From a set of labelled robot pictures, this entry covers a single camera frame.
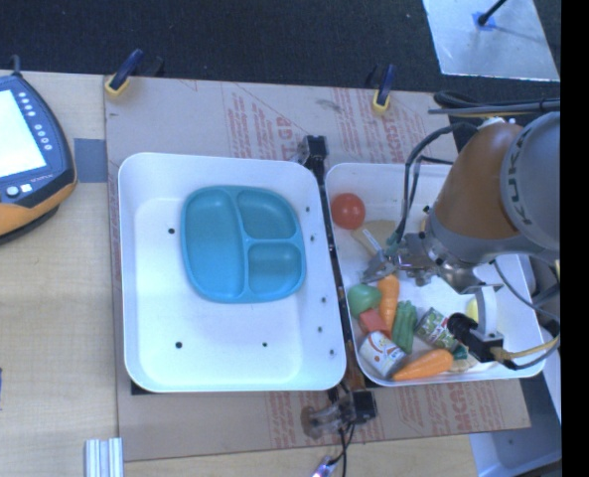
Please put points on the white and orange can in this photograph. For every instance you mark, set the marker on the white and orange can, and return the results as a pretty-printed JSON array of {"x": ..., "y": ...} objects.
[{"x": 381, "y": 353}]

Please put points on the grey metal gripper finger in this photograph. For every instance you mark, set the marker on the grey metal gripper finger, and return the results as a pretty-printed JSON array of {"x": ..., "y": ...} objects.
[
  {"x": 376, "y": 272},
  {"x": 388, "y": 255}
]

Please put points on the brown cardboard board red print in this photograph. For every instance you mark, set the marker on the brown cardboard board red print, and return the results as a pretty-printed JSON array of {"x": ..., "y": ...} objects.
[{"x": 175, "y": 117}]

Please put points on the beige bread slice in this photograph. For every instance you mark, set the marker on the beige bread slice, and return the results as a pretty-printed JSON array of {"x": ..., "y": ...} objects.
[{"x": 377, "y": 231}]

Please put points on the red ball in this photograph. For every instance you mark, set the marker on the red ball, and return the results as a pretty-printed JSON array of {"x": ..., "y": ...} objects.
[{"x": 347, "y": 209}]

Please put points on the red cube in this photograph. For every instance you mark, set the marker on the red cube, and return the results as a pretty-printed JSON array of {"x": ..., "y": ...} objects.
[{"x": 372, "y": 322}]

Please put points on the beige biscuit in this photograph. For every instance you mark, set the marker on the beige biscuit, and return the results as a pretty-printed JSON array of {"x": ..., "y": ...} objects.
[{"x": 463, "y": 365}]

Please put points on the green can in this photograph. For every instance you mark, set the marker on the green can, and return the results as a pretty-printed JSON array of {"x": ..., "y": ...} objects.
[{"x": 433, "y": 328}]

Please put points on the small orange carrot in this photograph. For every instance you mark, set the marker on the small orange carrot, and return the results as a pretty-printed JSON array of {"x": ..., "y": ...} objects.
[{"x": 388, "y": 301}]

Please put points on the black cylinder on white bracket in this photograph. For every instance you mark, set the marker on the black cylinder on white bracket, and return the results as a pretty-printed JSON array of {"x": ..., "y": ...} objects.
[{"x": 483, "y": 338}]

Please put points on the green pepper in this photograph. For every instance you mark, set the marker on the green pepper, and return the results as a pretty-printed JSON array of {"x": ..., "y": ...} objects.
[{"x": 363, "y": 298}]

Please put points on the white plastic tray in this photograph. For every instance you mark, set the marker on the white plastic tray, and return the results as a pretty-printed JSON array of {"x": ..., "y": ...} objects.
[
  {"x": 368, "y": 177},
  {"x": 214, "y": 336}
]

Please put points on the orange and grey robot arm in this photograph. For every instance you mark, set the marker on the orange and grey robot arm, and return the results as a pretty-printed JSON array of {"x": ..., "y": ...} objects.
[{"x": 478, "y": 187}]

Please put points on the large orange carrot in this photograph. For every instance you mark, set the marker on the large orange carrot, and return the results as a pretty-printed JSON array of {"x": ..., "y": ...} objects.
[{"x": 423, "y": 365}]

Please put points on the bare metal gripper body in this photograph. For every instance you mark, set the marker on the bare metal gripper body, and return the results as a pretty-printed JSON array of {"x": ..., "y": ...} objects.
[{"x": 420, "y": 256}]

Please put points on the blue divided plate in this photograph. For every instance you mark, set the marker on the blue divided plate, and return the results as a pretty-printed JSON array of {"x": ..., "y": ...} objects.
[{"x": 214, "y": 246}]

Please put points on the yellow round toy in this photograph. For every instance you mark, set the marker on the yellow round toy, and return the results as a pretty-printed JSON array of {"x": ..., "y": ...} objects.
[{"x": 472, "y": 309}]

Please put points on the green bean pods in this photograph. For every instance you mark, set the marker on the green bean pods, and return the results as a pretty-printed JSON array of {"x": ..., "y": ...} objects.
[{"x": 403, "y": 328}]

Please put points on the thin black and white rod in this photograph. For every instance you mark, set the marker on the thin black and white rod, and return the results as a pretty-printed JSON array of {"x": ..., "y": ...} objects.
[{"x": 335, "y": 261}]

